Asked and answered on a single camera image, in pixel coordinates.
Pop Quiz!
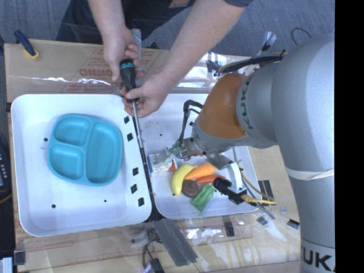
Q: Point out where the green bean bundle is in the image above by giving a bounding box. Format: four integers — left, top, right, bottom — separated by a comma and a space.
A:
190, 184, 216, 212

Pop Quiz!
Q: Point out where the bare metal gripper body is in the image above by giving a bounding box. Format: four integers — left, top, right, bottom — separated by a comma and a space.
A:
181, 137, 208, 161

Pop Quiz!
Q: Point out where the person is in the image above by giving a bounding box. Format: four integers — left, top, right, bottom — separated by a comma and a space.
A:
55, 0, 267, 49

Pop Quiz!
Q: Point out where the black block with thin wires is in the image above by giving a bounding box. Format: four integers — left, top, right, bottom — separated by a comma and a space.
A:
150, 258, 166, 273

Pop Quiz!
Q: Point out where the red-orange sausage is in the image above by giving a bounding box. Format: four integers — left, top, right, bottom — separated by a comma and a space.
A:
195, 175, 227, 185

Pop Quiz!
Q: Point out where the brown cardboard board red print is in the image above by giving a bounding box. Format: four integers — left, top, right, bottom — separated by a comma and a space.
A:
3, 38, 302, 273

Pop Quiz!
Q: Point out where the orange carrot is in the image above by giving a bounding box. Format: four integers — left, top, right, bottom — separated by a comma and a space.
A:
184, 163, 217, 181

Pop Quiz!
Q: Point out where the person's right hand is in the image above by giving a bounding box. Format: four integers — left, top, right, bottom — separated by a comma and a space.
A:
101, 24, 142, 83

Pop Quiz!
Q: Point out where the yellow banana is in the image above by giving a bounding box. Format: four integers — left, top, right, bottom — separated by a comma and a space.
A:
171, 163, 198, 196

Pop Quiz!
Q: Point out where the person's left hand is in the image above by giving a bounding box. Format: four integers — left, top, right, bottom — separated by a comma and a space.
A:
119, 72, 175, 119

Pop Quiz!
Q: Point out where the white plastic tray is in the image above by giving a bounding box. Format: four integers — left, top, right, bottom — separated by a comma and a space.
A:
138, 92, 261, 221
10, 93, 152, 238

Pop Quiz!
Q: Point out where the blue divided plate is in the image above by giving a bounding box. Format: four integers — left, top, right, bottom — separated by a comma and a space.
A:
47, 113, 124, 187

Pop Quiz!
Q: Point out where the black and teal screwdriver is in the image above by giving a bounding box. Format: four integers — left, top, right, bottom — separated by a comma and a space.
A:
119, 58, 144, 142

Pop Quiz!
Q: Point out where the thin black rod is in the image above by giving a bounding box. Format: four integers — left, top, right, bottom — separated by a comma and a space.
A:
138, 137, 158, 220

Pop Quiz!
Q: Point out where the black cylinder on white bracket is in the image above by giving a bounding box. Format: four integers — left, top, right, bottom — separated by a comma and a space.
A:
212, 161, 249, 206

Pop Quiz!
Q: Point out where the white carton with orange print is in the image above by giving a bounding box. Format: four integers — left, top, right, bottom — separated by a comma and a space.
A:
147, 154, 179, 175

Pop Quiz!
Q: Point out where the brown chocolate swirl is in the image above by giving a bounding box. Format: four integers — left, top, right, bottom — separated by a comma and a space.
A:
181, 179, 200, 198

